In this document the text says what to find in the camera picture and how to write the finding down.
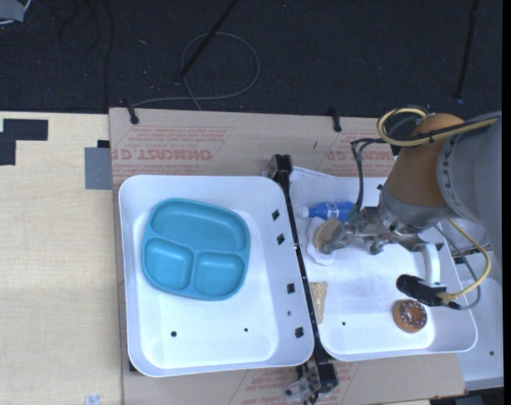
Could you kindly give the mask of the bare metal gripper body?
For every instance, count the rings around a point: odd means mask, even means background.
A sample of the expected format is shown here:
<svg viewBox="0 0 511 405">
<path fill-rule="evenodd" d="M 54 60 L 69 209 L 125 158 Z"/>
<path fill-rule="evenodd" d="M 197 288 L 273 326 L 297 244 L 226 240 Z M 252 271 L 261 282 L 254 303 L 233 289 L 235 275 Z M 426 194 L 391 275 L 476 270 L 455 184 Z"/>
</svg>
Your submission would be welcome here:
<svg viewBox="0 0 511 405">
<path fill-rule="evenodd" d="M 355 214 L 352 227 L 372 255 L 380 254 L 390 244 L 398 244 L 409 252 L 420 251 L 419 230 L 403 224 L 384 208 L 362 208 Z"/>
</svg>

